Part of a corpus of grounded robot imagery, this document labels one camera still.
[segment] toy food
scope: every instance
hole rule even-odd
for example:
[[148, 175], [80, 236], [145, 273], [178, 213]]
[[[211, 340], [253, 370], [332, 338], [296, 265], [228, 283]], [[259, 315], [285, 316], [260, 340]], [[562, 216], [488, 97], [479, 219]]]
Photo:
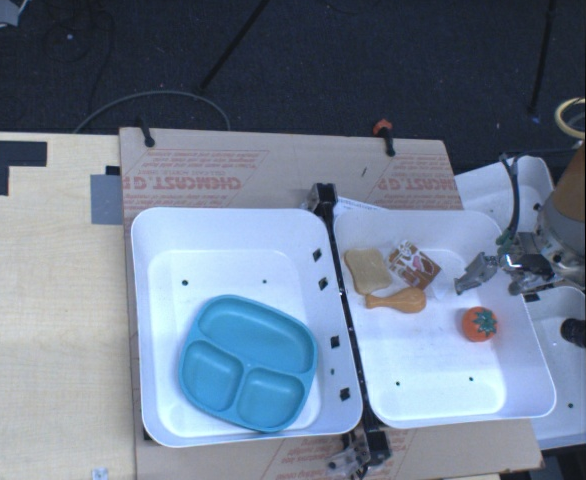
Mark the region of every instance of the toy food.
[[475, 306], [462, 317], [462, 331], [471, 341], [486, 341], [497, 333], [497, 319], [488, 308]]
[[355, 291], [366, 295], [389, 286], [393, 279], [378, 249], [349, 249], [344, 262], [353, 276]]
[[369, 309], [382, 306], [398, 309], [403, 313], [418, 313], [426, 307], [426, 295], [419, 288], [409, 286], [387, 297], [366, 295], [365, 302]]

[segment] toy tomato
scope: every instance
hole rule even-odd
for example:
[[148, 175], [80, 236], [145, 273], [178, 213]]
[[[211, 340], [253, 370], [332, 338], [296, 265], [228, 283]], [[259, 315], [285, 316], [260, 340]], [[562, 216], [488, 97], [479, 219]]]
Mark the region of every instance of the toy tomato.
[[462, 330], [471, 341], [486, 341], [497, 333], [497, 319], [490, 309], [475, 306], [464, 313]]

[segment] dark background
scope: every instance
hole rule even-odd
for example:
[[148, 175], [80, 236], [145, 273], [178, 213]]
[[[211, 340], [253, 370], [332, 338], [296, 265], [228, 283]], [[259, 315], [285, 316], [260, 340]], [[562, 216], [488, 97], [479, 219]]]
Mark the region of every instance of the dark background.
[[[142, 116], [370, 136], [386, 118], [394, 137], [443, 140], [456, 173], [575, 142], [553, 114], [585, 96], [586, 0], [270, 0], [207, 80], [261, 1], [32, 0], [0, 29], [0, 131], [116, 134]], [[207, 101], [135, 96], [167, 90]], [[570, 160], [538, 156], [554, 176]]]

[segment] toy bread slice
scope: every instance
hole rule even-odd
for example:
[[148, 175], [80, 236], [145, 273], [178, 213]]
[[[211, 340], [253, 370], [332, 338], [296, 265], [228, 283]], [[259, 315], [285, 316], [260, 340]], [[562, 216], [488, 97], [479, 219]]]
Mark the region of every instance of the toy bread slice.
[[349, 249], [344, 253], [344, 262], [353, 276], [355, 291], [361, 295], [386, 288], [393, 282], [377, 249]]

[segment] blue plate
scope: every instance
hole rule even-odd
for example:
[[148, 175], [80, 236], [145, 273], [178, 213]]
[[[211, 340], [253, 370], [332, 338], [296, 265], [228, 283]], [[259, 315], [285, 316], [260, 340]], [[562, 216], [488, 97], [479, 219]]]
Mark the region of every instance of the blue plate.
[[316, 368], [317, 344], [306, 325], [260, 302], [221, 295], [195, 317], [178, 375], [199, 409], [277, 432], [299, 416]]

